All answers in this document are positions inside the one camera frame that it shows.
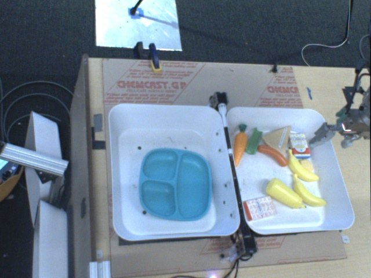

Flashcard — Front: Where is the brown cardboard board red print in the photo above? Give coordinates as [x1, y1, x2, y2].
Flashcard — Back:
[101, 58, 348, 278]

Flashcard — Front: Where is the red and white packet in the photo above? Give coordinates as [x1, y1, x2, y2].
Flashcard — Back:
[242, 196, 278, 222]

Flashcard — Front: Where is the yellow banana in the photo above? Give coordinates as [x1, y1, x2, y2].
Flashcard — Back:
[287, 148, 320, 182]
[292, 174, 327, 207]

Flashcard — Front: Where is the white red yellow carton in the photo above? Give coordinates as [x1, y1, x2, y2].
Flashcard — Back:
[289, 131, 311, 159]

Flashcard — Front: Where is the blue divided plate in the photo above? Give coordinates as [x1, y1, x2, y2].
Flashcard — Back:
[139, 148, 213, 222]

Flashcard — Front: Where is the white plastic tray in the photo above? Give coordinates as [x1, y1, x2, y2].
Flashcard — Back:
[108, 103, 241, 242]
[225, 106, 355, 235]

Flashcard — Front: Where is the thin black and white rod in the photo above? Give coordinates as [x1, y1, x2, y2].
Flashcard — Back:
[219, 104, 248, 235]

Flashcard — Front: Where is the orange carrot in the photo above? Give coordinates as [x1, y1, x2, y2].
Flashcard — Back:
[233, 123, 249, 167]

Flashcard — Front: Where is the tan bread wedge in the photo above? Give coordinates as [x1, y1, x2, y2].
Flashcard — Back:
[262, 125, 292, 151]

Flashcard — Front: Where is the orange sausage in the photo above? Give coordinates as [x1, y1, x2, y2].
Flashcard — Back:
[257, 145, 289, 167]

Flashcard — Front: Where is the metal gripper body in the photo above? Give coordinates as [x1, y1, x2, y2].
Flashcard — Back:
[333, 108, 371, 141]

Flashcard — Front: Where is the yellow bottle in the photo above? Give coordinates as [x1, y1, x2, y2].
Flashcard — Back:
[265, 178, 307, 210]

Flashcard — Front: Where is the green toy vegetable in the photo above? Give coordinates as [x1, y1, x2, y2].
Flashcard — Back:
[245, 127, 263, 155]

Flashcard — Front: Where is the black block with wires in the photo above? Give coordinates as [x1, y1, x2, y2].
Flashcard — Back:
[209, 91, 230, 108]
[231, 227, 259, 258]

